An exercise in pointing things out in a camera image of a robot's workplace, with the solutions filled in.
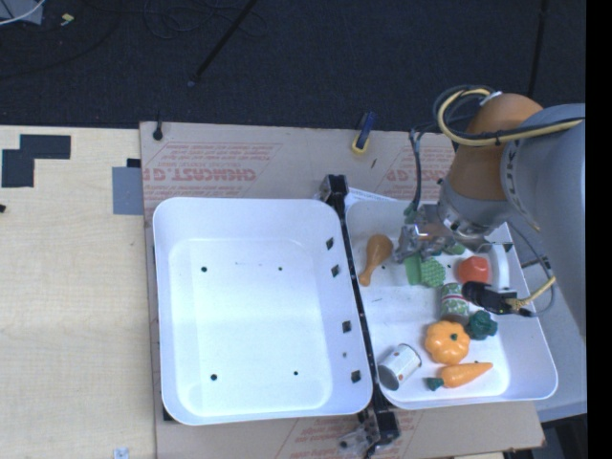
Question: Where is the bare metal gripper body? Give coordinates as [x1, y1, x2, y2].
[400, 203, 490, 256]

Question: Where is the green textured toy vegetable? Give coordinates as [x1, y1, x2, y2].
[404, 253, 447, 289]

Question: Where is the tan toy chicken drumstick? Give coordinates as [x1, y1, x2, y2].
[358, 233, 395, 288]

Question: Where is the red toy tomato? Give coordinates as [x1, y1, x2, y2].
[455, 254, 493, 287]

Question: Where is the green and red patterned can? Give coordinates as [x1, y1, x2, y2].
[439, 281, 472, 325]

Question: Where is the white plastic tray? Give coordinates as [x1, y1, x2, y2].
[344, 198, 559, 411]
[151, 196, 375, 426]

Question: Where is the dark green toy broccoli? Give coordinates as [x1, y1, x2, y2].
[465, 309, 499, 341]

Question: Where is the yellow toy pumpkin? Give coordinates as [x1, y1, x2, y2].
[424, 319, 471, 366]

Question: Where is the white can with dots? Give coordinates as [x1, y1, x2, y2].
[377, 342, 424, 392]

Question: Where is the orange toy carrot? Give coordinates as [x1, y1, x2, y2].
[425, 361, 494, 393]

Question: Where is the brown cardboard board red print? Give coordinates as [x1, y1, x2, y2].
[138, 120, 547, 459]

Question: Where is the black cylinder on white bracket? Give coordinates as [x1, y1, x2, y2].
[460, 243, 520, 316]

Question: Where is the black block with thin wires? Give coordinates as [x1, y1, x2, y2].
[338, 407, 403, 459]
[314, 173, 349, 205]

